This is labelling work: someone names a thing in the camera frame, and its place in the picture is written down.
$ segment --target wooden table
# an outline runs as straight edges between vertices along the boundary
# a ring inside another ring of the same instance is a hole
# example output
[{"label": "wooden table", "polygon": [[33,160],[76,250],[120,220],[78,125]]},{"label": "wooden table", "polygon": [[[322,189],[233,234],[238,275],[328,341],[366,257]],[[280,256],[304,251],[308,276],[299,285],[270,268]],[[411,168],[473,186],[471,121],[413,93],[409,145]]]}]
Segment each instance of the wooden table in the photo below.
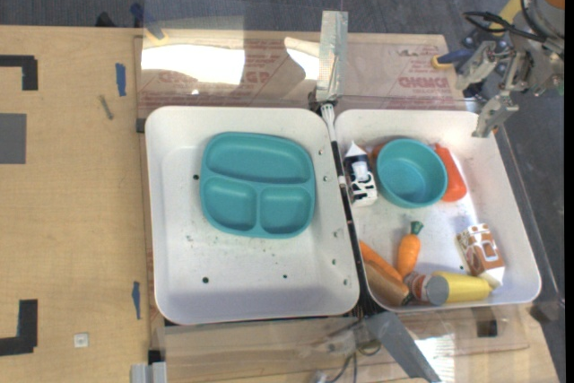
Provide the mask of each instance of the wooden table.
[{"label": "wooden table", "polygon": [[[139,35],[0,26],[0,55],[34,55],[39,62],[37,91],[22,90],[21,69],[0,67],[0,113],[26,114],[27,139],[25,164],[0,164],[0,338],[17,336],[20,300],[38,302],[37,346],[33,353],[0,356],[2,380],[129,381],[130,366],[147,361],[150,309],[135,131]],[[125,96],[116,64],[126,69]],[[448,361],[457,381],[557,380],[539,325],[525,306],[517,311],[512,317],[527,346],[458,355]],[[74,336],[83,333],[89,345],[74,346]],[[363,360],[359,376],[403,379],[401,372],[395,363]],[[350,375],[340,381],[351,381]]]}]

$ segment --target wooden board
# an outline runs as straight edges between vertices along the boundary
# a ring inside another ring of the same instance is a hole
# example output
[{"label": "wooden board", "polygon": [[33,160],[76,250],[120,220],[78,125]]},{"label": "wooden board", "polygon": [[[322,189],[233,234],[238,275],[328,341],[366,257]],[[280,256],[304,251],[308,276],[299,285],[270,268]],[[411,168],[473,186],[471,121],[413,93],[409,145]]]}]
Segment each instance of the wooden board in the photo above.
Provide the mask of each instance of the wooden board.
[{"label": "wooden board", "polygon": [[[27,114],[26,164],[0,165],[0,337],[16,335],[19,300],[39,304],[38,346],[0,356],[1,380],[129,381],[130,365],[147,361],[138,32],[0,27],[0,54],[39,61],[38,91],[22,91],[20,70],[0,67],[0,110]],[[116,63],[126,67],[124,97]],[[74,348],[84,332],[89,346]]]}]

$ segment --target gray can lid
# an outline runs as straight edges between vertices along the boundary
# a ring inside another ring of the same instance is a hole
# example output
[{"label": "gray can lid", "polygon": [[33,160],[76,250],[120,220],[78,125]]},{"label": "gray can lid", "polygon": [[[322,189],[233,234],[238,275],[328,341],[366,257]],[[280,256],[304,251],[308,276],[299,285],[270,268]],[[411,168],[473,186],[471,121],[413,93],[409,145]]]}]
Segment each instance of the gray can lid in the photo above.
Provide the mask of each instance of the gray can lid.
[{"label": "gray can lid", "polygon": [[443,305],[450,294],[448,281],[442,276],[432,276],[426,286],[427,297],[433,305]]}]

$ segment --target teal bowl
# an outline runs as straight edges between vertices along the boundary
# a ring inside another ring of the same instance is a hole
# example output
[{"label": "teal bowl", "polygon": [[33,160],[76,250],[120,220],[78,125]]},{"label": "teal bowl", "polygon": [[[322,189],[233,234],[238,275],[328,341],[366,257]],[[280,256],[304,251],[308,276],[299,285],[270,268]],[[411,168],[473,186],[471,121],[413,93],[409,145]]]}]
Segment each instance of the teal bowl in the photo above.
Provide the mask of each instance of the teal bowl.
[{"label": "teal bowl", "polygon": [[414,139],[388,142],[377,156],[380,193],[403,208],[430,206],[447,190],[447,169],[428,146]]}]

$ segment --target blue tape piece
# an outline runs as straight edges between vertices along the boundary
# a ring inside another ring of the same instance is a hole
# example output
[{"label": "blue tape piece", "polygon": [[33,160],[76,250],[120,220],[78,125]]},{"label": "blue tape piece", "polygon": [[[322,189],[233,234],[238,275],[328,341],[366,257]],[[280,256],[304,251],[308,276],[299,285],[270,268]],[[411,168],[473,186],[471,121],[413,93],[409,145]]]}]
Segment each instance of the blue tape piece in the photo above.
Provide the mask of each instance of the blue tape piece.
[{"label": "blue tape piece", "polygon": [[116,63],[116,84],[120,96],[126,96],[126,67]]},{"label": "blue tape piece", "polygon": [[140,283],[137,281],[134,281],[134,287],[132,288],[132,299],[134,300],[135,316],[138,319],[141,319],[142,312],[140,310]]}]

